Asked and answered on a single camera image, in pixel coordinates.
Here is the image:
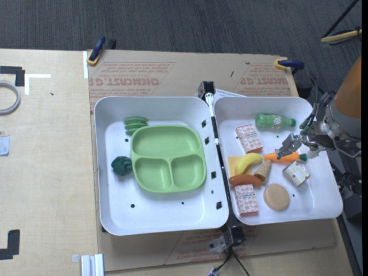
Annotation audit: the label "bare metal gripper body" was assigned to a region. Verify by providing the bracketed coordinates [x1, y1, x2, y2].
[301, 116, 362, 158]

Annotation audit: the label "yellow cheese slice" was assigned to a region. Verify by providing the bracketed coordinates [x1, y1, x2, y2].
[227, 155, 253, 178]

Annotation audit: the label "black block with thin wires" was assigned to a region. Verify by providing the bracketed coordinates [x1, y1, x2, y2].
[197, 81, 216, 99]
[220, 225, 247, 247]

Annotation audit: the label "white paper sheet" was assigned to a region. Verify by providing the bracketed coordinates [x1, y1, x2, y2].
[214, 89, 248, 98]

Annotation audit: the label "green plastic bottle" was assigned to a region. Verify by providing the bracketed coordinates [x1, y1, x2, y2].
[255, 113, 296, 131]

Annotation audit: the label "tan ice cream cone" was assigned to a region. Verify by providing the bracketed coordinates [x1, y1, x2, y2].
[252, 159, 272, 183]

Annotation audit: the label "orange and white carton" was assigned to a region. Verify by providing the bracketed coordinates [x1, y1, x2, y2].
[235, 124, 264, 154]
[232, 183, 259, 217]

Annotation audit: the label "yellow banana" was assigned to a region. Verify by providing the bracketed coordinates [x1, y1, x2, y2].
[234, 152, 263, 176]

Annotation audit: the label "round tan biscuit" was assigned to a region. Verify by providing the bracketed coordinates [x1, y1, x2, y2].
[263, 183, 290, 212]

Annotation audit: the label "orange carrot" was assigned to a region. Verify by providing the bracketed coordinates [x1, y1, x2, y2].
[263, 151, 308, 164]

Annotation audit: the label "green pea pods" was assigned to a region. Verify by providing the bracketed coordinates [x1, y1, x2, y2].
[123, 116, 149, 136]

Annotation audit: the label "thin black and white rod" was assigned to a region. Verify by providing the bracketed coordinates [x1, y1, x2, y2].
[205, 93, 231, 233]

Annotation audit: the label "green divided plate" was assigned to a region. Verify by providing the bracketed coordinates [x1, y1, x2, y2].
[130, 124, 207, 194]

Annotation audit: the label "white plastic tray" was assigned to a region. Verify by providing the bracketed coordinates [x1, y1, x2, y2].
[213, 95, 344, 226]
[94, 96, 230, 236]

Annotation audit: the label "brown cardboard board red print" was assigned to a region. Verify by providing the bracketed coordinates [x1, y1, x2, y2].
[87, 49, 337, 273]

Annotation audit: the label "white tape roll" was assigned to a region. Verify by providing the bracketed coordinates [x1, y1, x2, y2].
[0, 80, 21, 115]

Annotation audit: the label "small white can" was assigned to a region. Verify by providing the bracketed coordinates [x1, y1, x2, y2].
[282, 160, 311, 187]

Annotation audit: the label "dark green broccoli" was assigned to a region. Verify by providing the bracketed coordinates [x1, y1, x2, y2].
[111, 156, 133, 177]

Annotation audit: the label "red-brown sausage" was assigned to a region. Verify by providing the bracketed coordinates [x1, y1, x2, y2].
[228, 173, 262, 188]

